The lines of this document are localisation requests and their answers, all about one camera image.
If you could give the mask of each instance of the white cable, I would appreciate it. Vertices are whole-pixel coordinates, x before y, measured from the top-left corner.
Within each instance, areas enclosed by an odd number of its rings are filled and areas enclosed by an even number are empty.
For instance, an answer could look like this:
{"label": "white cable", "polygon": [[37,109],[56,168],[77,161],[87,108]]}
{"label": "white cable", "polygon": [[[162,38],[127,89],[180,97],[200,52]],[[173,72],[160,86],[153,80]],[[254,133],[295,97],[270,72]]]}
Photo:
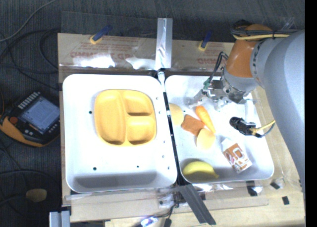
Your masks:
{"label": "white cable", "polygon": [[26,19],[26,21],[22,24],[22,26],[20,27],[20,29],[18,29],[15,33],[13,33],[10,37],[7,37],[5,39],[0,39],[0,43],[3,42],[3,41],[6,41],[10,38],[13,38],[15,35],[17,35],[24,27],[25,25],[31,20],[31,18],[38,12],[40,11],[43,7],[46,7],[47,5],[50,5],[51,3],[55,2],[57,0],[52,0],[44,5],[42,5],[41,7],[39,7],[38,9],[36,9],[30,16],[28,19]]}

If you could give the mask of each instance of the gray carpet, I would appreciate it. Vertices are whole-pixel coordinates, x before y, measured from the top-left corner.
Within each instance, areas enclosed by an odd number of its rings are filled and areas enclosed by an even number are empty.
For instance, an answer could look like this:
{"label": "gray carpet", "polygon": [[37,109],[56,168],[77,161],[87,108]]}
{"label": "gray carpet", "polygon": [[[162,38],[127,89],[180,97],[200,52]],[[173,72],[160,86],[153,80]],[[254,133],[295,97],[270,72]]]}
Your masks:
{"label": "gray carpet", "polygon": [[[50,1],[0,0],[0,39],[11,36],[32,12]],[[11,46],[10,52],[0,57],[0,89],[5,105],[35,89],[58,96],[57,74],[34,74],[23,70],[26,76],[3,65],[15,63],[36,70],[53,71],[40,53],[44,31],[28,36],[24,34],[51,29],[94,33],[102,24],[92,20],[98,15],[117,20],[117,25],[120,22],[116,16],[128,18],[125,24],[121,24],[122,29],[116,32],[117,35],[140,36],[136,24],[138,18],[150,19],[146,29],[155,31],[153,22],[158,17],[168,17],[173,19],[174,39],[201,40],[208,30],[212,30],[211,41],[233,42],[229,30],[240,19],[266,24],[276,30],[304,29],[305,0],[58,0],[39,10],[15,37],[0,42],[0,53],[6,50],[7,45]],[[41,47],[50,62],[57,65],[56,34],[49,34]],[[60,183],[59,145],[57,139],[46,147],[30,148],[0,133],[0,190],[4,195],[0,197],[0,227],[48,226],[48,212],[55,210],[59,203],[58,186],[53,181]],[[37,170],[50,177],[31,172],[15,176],[1,174],[18,169]],[[26,189],[38,187],[48,191],[47,200],[40,205],[30,204],[20,197],[5,202],[12,196],[23,196]]]}

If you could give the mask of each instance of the toy banana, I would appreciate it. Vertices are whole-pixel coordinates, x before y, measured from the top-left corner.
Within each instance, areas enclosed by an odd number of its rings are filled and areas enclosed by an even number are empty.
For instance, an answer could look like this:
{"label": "toy banana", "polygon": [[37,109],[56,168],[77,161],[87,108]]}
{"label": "toy banana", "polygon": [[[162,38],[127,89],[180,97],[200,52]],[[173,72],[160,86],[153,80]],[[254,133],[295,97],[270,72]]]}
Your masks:
{"label": "toy banana", "polygon": [[184,176],[193,174],[195,172],[204,172],[213,175],[215,178],[219,177],[219,175],[215,173],[213,167],[210,164],[203,161],[193,161],[186,165],[183,169]]}

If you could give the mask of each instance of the black cable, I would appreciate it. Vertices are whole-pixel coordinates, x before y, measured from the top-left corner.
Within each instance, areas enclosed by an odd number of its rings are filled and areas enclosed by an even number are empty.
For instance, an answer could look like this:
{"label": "black cable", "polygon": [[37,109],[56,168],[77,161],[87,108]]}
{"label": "black cable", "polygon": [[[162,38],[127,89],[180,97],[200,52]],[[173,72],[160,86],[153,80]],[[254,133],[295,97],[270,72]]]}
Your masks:
{"label": "black cable", "polygon": [[245,27],[241,28],[231,28],[230,33],[232,35],[247,35],[247,36],[256,36],[256,35],[271,35],[271,34],[292,34],[298,30],[245,30]]}
{"label": "black cable", "polygon": [[0,64],[0,67],[7,67],[7,68],[18,69],[18,70],[24,70],[24,71],[34,73],[34,74],[56,74],[57,73],[56,71],[45,72],[45,71],[39,71],[39,70],[27,68],[27,67],[21,67],[21,66],[10,65],[10,64]]}
{"label": "black cable", "polygon": [[[30,34],[32,35],[32,34],[39,33],[39,32],[42,32],[42,31],[29,32],[29,33],[24,34],[24,36],[27,37],[27,36],[29,36]],[[56,29],[56,30],[53,29],[53,30],[46,31],[45,33],[47,33],[47,32],[58,32],[58,30],[57,30],[57,29]],[[57,90],[57,91],[58,91],[58,88],[57,88],[57,87],[53,87],[53,86],[51,86],[51,85],[49,85],[49,84],[46,84],[46,83],[44,83],[44,82],[42,82],[42,81],[40,81],[40,80],[38,80],[38,79],[36,79],[36,78],[34,78],[34,77],[32,77],[32,76],[30,76],[30,75],[28,75],[28,74],[26,74],[26,73],[23,72],[23,70],[26,70],[26,71],[28,71],[28,72],[32,72],[32,73],[37,73],[37,74],[39,74],[38,70],[31,70],[31,69],[29,69],[29,68],[19,67],[19,66],[16,64],[16,62],[14,61],[14,58],[13,58],[12,51],[11,51],[11,48],[13,48],[13,46],[16,45],[16,40],[12,41],[10,44],[8,43],[8,41],[6,41],[6,44],[7,44],[7,46],[6,46],[6,48],[2,51],[2,53],[1,53],[1,55],[0,55],[0,58],[1,58],[1,56],[5,55],[6,52],[8,52],[9,55],[10,55],[11,61],[12,61],[12,63],[13,63],[14,65],[12,66],[12,65],[9,65],[9,64],[8,64],[8,65],[7,65],[7,64],[3,64],[3,66],[9,67],[9,68],[18,69],[18,71],[19,71],[21,74],[23,74],[24,76],[28,77],[29,79],[32,79],[32,80],[34,80],[34,81],[36,81],[36,82],[38,82],[38,83],[40,83],[40,84],[42,84],[42,85],[44,85],[44,86],[47,86],[47,87],[49,87],[49,88],[51,88],[51,89],[54,89],[54,90]],[[42,57],[44,58],[44,60],[46,60],[48,63],[50,63],[50,62],[47,60],[47,58],[44,56],[43,50],[40,49],[40,53],[41,53]],[[53,73],[57,73],[57,71],[54,71],[54,72],[52,72],[52,73],[51,73],[51,72],[49,72],[49,73],[47,73],[47,72],[40,72],[40,73],[41,73],[41,74],[53,74]]]}
{"label": "black cable", "polygon": [[[0,62],[2,57],[9,52],[9,50],[11,50],[11,48],[15,45],[17,45],[17,43],[19,43],[20,41],[22,41],[24,38],[37,34],[37,33],[45,33],[48,32],[49,30],[37,30],[37,31],[31,31],[31,32],[27,32],[21,36],[19,36],[18,38],[14,39],[12,42],[8,43],[7,46],[4,48],[4,50],[0,53]],[[31,68],[26,68],[26,67],[20,67],[17,66],[15,63],[14,65],[10,65],[10,64],[0,64],[0,66],[4,66],[4,67],[8,67],[8,68],[15,68],[15,69],[19,69],[19,70],[25,70],[31,73],[37,73],[37,74],[54,74],[57,73],[57,71],[39,71],[39,70],[35,70],[35,69],[31,69]]]}
{"label": "black cable", "polygon": [[[2,191],[0,191],[0,197],[1,197],[1,200],[2,200],[2,201],[0,201],[0,202],[5,201],[5,196],[4,196],[4,194],[3,194]],[[15,207],[13,207],[13,206],[10,204],[10,201],[7,201],[7,202],[4,203],[4,204],[8,204],[9,207],[10,207],[16,214],[18,214],[19,216],[21,216],[21,217],[23,217],[23,218],[29,218],[27,215],[23,214],[22,212],[18,211]]]}
{"label": "black cable", "polygon": [[159,216],[154,216],[154,217],[157,217],[157,218],[164,218],[164,217],[168,217],[170,218],[170,216],[172,215],[172,212],[173,212],[173,208],[175,207],[175,205],[173,205],[169,211],[163,215],[159,215]]}
{"label": "black cable", "polygon": [[58,211],[60,208],[60,187],[59,187],[59,183],[49,174],[42,172],[42,171],[38,171],[38,170],[11,170],[11,171],[4,171],[4,172],[0,172],[0,176],[3,175],[11,175],[11,174],[26,174],[26,173],[31,173],[31,174],[38,174],[44,177],[48,177],[51,181],[53,181],[56,185],[56,188],[58,190],[58,202],[57,204],[54,206],[54,210]]}
{"label": "black cable", "polygon": [[1,108],[0,108],[1,114],[0,114],[0,116],[2,116],[3,113],[4,113],[4,98],[3,98],[3,94],[2,94],[1,90],[0,90],[0,104],[1,104]]}
{"label": "black cable", "polygon": [[274,128],[274,125],[275,125],[275,123],[273,123],[273,125],[269,128],[269,130],[268,130],[267,132],[265,132],[264,134],[258,134],[258,133],[256,133],[255,136],[256,136],[257,138],[262,138],[262,137],[266,136],[268,133],[270,133],[270,132],[272,131],[272,129]]}
{"label": "black cable", "polygon": [[57,70],[57,71],[58,71],[58,67],[55,66],[53,63],[51,63],[51,62],[49,61],[49,59],[47,59],[47,57],[45,56],[44,50],[43,50],[43,44],[44,44],[45,40],[46,40],[51,34],[58,33],[58,32],[60,32],[60,30],[57,30],[57,29],[49,30],[49,31],[47,31],[46,33],[44,33],[44,34],[42,35],[42,37],[40,38],[40,41],[39,41],[39,50],[40,50],[41,57],[43,58],[43,60],[44,60],[47,64],[49,64],[52,68],[54,68],[54,69]]}
{"label": "black cable", "polygon": [[[11,168],[12,170],[14,170],[14,165],[17,166],[18,170],[21,170],[21,167],[20,165],[13,159],[13,157],[9,154],[9,152],[7,151],[7,149],[5,148],[5,146],[2,144],[2,148],[0,148],[0,150],[5,154],[5,156],[9,159],[9,163],[11,165]],[[25,179],[25,176],[22,174],[22,177],[23,177],[23,184],[24,184],[24,190],[26,192],[26,179]],[[12,192],[13,193],[13,189],[15,188],[15,183],[16,183],[16,176],[14,176],[14,180],[13,180],[13,184],[12,184]],[[0,197],[2,200],[5,199],[5,196],[2,192],[2,190],[0,189]],[[15,212],[17,213],[18,215],[22,216],[22,217],[25,217],[25,215],[21,212],[19,212],[18,210],[16,210],[9,202],[8,202],[8,205],[10,206],[10,208]]]}
{"label": "black cable", "polygon": [[12,197],[9,197],[3,201],[0,201],[0,207],[2,207],[3,205],[5,205],[6,203],[12,201],[12,200],[16,200],[16,199],[24,199],[24,200],[29,200],[28,198],[24,197],[24,196],[21,196],[21,195],[15,195],[15,196],[12,196]]}
{"label": "black cable", "polygon": [[222,58],[228,59],[228,55],[225,52],[220,52],[219,53],[217,61],[216,61],[216,64],[215,64],[214,69],[212,71],[212,74],[209,77],[209,82],[211,82],[212,78],[214,77],[214,75],[216,74],[217,70],[219,69],[221,61],[222,61]]}

